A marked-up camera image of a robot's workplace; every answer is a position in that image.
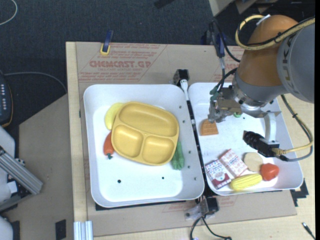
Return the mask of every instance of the red tomato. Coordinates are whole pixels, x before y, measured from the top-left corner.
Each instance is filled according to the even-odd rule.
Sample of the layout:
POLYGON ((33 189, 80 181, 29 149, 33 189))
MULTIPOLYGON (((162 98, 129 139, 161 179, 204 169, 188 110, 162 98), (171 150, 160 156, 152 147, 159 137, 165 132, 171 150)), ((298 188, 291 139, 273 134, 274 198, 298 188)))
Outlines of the red tomato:
POLYGON ((264 181, 271 181, 279 174, 279 167, 273 163, 265 163, 261 165, 260 173, 264 181))

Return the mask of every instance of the yellow divided plate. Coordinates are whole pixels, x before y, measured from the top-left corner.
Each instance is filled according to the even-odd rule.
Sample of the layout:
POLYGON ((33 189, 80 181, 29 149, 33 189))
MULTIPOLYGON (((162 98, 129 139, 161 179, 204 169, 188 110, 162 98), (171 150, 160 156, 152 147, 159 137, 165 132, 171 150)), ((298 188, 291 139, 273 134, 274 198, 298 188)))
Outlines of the yellow divided plate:
POLYGON ((179 123, 167 110, 141 102, 127 102, 116 114, 111 142, 121 156, 147 165, 168 163, 176 150, 179 123))

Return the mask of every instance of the corn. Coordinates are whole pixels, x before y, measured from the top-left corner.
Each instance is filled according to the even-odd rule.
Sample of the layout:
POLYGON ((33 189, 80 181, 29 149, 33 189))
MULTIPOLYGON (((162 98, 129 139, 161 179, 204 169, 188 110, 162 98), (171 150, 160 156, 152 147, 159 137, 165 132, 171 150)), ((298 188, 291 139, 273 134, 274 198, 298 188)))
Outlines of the corn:
POLYGON ((262 176, 259 173, 248 174, 238 178, 235 178, 231 181, 230 187, 233 190, 243 190, 245 188, 252 187, 257 185, 262 181, 262 176))

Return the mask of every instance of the toy carrot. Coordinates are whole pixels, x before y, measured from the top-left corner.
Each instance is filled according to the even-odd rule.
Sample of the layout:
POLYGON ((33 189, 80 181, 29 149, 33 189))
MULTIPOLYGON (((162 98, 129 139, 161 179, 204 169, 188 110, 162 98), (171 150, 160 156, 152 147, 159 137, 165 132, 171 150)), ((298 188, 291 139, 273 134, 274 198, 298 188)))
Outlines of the toy carrot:
POLYGON ((114 153, 115 149, 111 143, 111 132, 106 136, 104 143, 103 143, 103 153, 108 156, 109 159, 112 158, 112 154, 114 153))

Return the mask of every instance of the table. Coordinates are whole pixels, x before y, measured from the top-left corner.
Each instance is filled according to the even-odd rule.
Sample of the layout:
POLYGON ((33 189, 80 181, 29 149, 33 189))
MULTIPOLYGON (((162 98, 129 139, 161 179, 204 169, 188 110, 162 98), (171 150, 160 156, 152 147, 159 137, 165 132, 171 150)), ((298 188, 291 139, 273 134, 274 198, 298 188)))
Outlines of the table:
MULTIPOLYGON (((176 45, 173 52, 181 53, 185 47, 176 45)), ((197 50, 199 46, 188 46, 186 49, 194 49, 194 58, 188 58, 197 62, 197 50)), ((75 222, 85 222, 88 220, 88 211, 86 204, 84 159, 82 146, 82 129, 79 117, 79 83, 77 69, 77 46, 76 42, 66 43, 67 59, 67 80, 68 80, 68 104, 69 104, 69 122, 70 122, 70 147, 71 147, 71 164, 72 164, 72 187, 73 187, 73 215, 75 222)), ((314 134, 314 105, 305 103, 289 95, 289 102, 296 112, 310 127, 314 134)), ((284 104, 279 100, 283 117, 286 121, 288 131, 294 146, 304 145, 308 140, 301 137, 301 129, 298 124, 293 123, 289 112, 285 109, 284 104)), ((298 152, 302 156, 306 151, 298 152)), ((297 215, 289 217, 268 218, 260 220, 248 220, 241 222, 215 224, 212 230, 222 236, 232 236, 232 239, 303 239, 310 238, 302 226, 305 222, 315 234, 315 159, 314 154, 308 159, 302 160, 300 166, 305 178, 309 195, 305 199, 298 200, 297 215)), ((180 227, 174 229, 164 229, 156 231, 126 233, 120 235, 106 235, 95 237, 99 240, 121 240, 121 239, 189 239, 190 227, 180 227)), ((194 237, 199 239, 212 239, 212 235, 205 226, 197 226, 193 233, 194 237)))

